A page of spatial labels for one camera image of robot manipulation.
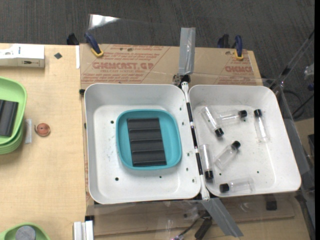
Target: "black cap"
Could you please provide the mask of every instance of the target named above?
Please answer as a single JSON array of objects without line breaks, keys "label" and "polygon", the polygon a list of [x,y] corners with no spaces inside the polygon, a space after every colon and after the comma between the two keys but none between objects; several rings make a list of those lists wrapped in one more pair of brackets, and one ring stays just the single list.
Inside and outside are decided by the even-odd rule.
[{"label": "black cap", "polygon": [[260,109],[256,109],[255,111],[253,111],[253,113],[256,118],[259,118],[262,116],[262,112]]},{"label": "black cap", "polygon": [[248,115],[248,113],[246,110],[241,110],[239,111],[239,115],[240,115],[240,118],[245,118]]},{"label": "black cap", "polygon": [[218,137],[221,137],[222,135],[225,134],[224,131],[221,128],[216,129],[214,132]]},{"label": "black cap", "polygon": [[236,140],[235,142],[233,142],[233,143],[231,144],[231,146],[232,146],[234,149],[238,150],[238,149],[240,148],[241,144],[240,144],[239,141]]},{"label": "black cap", "polygon": [[212,170],[207,170],[207,171],[204,173],[204,175],[205,175],[205,178],[206,178],[207,180],[211,180],[211,179],[214,178],[214,173],[212,172]]},{"label": "black cap", "polygon": [[228,191],[229,191],[229,185],[227,183],[220,185],[220,192],[221,193],[228,192]]}]

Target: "green plastic container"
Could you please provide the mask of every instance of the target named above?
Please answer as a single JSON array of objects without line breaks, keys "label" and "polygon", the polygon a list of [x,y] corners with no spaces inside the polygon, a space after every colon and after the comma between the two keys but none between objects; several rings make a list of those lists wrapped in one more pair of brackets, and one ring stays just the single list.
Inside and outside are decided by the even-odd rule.
[{"label": "green plastic container", "polygon": [[8,144],[17,137],[21,124],[23,123],[27,103],[27,91],[21,83],[0,76],[0,100],[18,102],[12,135],[10,137],[0,136],[1,147],[1,145]]},{"label": "green plastic container", "polygon": [[0,240],[15,240],[17,230],[23,226],[30,226],[35,230],[35,239],[36,240],[50,240],[50,237],[47,233],[37,224],[26,222],[17,224],[6,231],[0,233]]}]

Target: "transparent tube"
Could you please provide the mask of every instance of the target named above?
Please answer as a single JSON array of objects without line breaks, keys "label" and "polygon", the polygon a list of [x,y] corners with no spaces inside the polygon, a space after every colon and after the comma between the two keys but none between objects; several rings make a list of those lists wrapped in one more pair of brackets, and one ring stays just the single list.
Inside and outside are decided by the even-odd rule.
[{"label": "transparent tube", "polygon": [[204,171],[205,178],[211,180],[214,178],[214,172],[212,170],[212,161],[210,155],[210,146],[208,144],[201,145],[199,147],[202,169]]},{"label": "transparent tube", "polygon": [[240,145],[241,144],[239,141],[234,141],[231,145],[226,146],[224,150],[214,159],[214,164],[220,170],[223,170],[234,159],[238,153]]},{"label": "transparent tube", "polygon": [[219,122],[217,122],[214,117],[213,117],[213,113],[211,112],[211,110],[209,109],[208,106],[205,106],[202,110],[201,110],[201,114],[203,119],[205,120],[206,124],[209,126],[210,130],[215,133],[218,137],[221,137],[222,135],[224,135],[224,132],[222,131]]},{"label": "transparent tube", "polygon": [[254,127],[258,139],[261,142],[268,142],[270,140],[270,135],[266,127],[266,123],[263,114],[260,109],[254,111]]},{"label": "transparent tube", "polygon": [[255,190],[255,182],[251,177],[240,178],[235,180],[230,180],[228,183],[220,185],[220,192],[248,192],[251,193]]},{"label": "transparent tube", "polygon": [[230,110],[218,114],[216,120],[222,125],[240,121],[248,115],[246,110]]}]

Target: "transparent plastic sheet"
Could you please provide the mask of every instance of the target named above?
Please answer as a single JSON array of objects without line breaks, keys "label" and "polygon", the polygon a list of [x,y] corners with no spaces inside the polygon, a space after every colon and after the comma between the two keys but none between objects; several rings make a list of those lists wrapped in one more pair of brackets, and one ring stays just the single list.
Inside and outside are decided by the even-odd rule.
[{"label": "transparent plastic sheet", "polygon": [[[93,34],[96,40],[103,40],[104,44],[101,44],[100,47],[104,52],[107,52],[106,55],[110,56],[109,58],[112,60],[107,56],[95,58],[90,52],[89,44],[83,45],[81,67],[85,68],[85,72],[81,71],[82,89],[86,89],[93,83],[161,83],[175,85],[180,83],[181,79],[177,76],[180,55],[179,40],[173,38],[175,35],[170,35],[172,31],[180,33],[180,29],[161,23],[141,22],[99,15],[90,15],[89,17],[87,30]],[[273,79],[261,79],[259,71],[255,71],[257,68],[255,61],[252,61],[252,57],[248,55],[246,50],[244,50],[243,61],[245,64],[233,59],[234,49],[231,48],[221,48],[214,51],[217,53],[212,53],[210,48],[196,47],[195,52],[194,73],[190,76],[190,87],[199,84],[263,85],[270,87],[270,84],[274,81]],[[130,57],[135,56],[132,54],[136,55],[134,61],[130,60]],[[223,61],[220,65],[219,61],[223,57],[225,57],[226,61]],[[213,60],[215,62],[214,66],[209,63]],[[100,72],[94,75],[94,78],[85,78],[85,74],[92,74],[89,71],[94,69],[94,63],[96,63],[95,70],[100,70]],[[278,102],[283,118],[292,120],[285,97],[278,98]],[[294,197],[295,195],[301,195],[301,193],[303,191],[277,194],[274,197],[254,195],[239,198],[220,198],[220,200],[233,219],[240,225],[243,222],[260,221],[258,227],[267,228],[269,226],[264,226],[265,220],[288,219],[296,216],[297,200]],[[270,210],[266,209],[266,204],[270,202],[272,206],[272,204],[275,204],[275,200],[277,201],[277,209],[273,209],[274,213],[271,214]],[[87,191],[86,215],[95,216],[94,232],[96,236],[100,236],[99,239],[104,239],[103,236],[106,237],[105,239],[112,239],[113,236],[128,239],[133,235],[138,236],[140,239],[170,240],[179,236],[181,239],[182,237],[194,239],[196,230],[200,228],[204,220],[201,216],[205,212],[201,201],[197,200],[197,198],[193,200],[128,202],[126,204],[103,205],[96,203]],[[213,221],[212,223],[213,226],[210,227],[203,239],[225,235],[221,229],[218,229],[219,226],[217,226],[216,222]],[[180,235],[188,230],[191,225],[193,226],[190,231]],[[244,232],[244,237],[241,239],[251,239],[251,234],[245,231],[245,228]],[[267,239],[265,235],[261,234],[257,237]]]}]

